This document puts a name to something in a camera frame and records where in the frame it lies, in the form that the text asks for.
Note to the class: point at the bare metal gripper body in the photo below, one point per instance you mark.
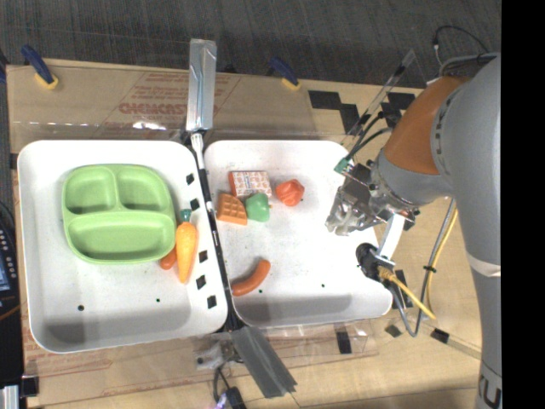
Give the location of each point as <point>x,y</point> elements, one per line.
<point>362,194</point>

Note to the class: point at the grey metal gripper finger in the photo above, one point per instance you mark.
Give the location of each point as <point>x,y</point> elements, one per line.
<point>335,217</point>
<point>352,223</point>

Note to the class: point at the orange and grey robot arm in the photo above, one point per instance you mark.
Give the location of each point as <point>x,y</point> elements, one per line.
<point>464,143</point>

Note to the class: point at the white plastic tray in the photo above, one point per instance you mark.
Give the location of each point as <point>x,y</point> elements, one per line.
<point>306,254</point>
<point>119,305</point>

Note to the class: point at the orange bell pepper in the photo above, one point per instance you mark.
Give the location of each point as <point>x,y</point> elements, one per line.
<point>290,192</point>

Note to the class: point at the green bell pepper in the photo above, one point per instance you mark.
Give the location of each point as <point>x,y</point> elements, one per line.
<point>258,208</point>

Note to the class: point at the orange and white carton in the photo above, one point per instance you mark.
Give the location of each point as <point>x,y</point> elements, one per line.
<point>250,183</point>

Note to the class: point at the orange sausage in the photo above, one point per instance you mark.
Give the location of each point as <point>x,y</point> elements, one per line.
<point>252,278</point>
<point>168,260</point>

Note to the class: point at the orange waffle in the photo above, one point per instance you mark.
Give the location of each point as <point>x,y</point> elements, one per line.
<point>231,210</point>

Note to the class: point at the brown cardboard board red print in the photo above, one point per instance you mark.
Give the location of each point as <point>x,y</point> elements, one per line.
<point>264,100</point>

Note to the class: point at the orange carrot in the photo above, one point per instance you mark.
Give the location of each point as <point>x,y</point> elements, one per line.
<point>186,245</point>

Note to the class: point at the green divided plate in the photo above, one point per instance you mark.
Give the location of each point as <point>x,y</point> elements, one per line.
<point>119,232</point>

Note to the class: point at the black cylinder on white bracket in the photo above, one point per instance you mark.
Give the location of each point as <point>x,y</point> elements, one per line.
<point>369,260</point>

